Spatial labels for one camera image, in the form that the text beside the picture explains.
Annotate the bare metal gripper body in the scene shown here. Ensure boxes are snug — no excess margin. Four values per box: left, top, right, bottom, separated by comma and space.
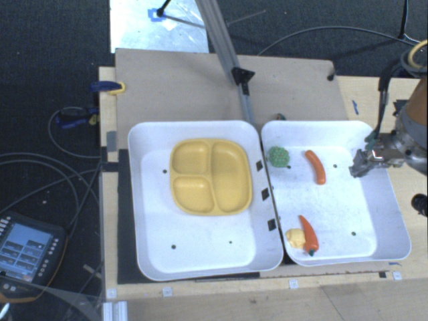
366, 134, 428, 174

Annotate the orange sausage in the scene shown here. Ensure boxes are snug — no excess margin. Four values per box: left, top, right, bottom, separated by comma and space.
304, 149, 327, 186

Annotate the white plastic tray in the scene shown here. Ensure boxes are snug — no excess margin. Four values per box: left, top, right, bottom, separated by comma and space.
260, 120, 413, 268
127, 120, 285, 282

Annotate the orange carrot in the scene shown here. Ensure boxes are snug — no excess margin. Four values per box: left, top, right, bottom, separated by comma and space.
298, 214, 320, 257

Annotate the green broccoli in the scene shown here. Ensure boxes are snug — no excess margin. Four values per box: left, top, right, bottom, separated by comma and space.
267, 145, 290, 169

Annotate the pale yellow lumpy toy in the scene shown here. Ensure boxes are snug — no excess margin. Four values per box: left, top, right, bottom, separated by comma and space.
284, 227, 307, 249

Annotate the yellow divided plate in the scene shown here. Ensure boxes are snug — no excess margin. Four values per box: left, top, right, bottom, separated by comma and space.
169, 138, 253, 217

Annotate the brown cardboard board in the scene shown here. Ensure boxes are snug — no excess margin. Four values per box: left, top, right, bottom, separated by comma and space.
114, 47, 391, 279

